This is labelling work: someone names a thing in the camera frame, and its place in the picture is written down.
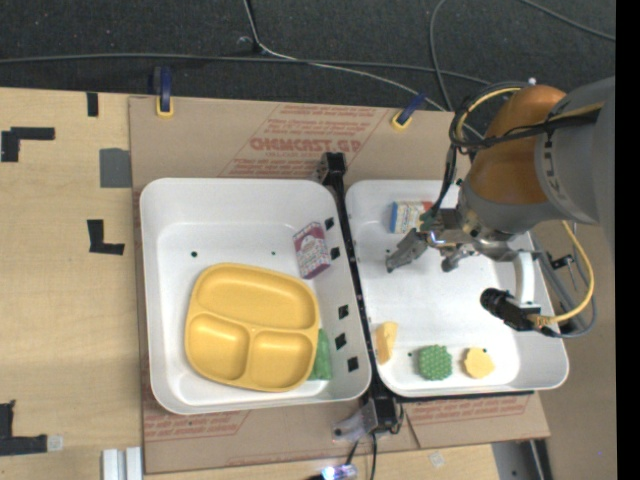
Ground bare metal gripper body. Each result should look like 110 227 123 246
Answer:
422 208 522 264

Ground blue and white carton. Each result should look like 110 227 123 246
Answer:
388 200 434 235

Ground white plastic tray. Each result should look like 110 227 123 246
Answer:
138 176 374 416
344 178 571 399

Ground thin black rod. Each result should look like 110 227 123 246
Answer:
330 177 389 404

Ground yellow cheese wedge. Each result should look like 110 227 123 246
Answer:
374 320 400 366

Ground pink and white carton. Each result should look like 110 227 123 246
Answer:
291 221 334 281

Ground green bumpy round toy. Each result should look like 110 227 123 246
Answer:
416 343 454 382

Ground yellow round biscuit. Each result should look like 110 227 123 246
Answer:
462 346 497 381

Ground green textured wedge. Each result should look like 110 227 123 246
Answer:
306 327 334 382

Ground yellow divided plate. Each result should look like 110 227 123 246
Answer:
183 261 322 394

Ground brown cardboard board red print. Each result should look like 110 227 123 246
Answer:
127 95 552 475

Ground black cylinder on white bracket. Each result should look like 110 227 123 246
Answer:
479 250 544 332

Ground black block with wires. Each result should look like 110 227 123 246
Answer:
367 396 403 435
317 151 349 187

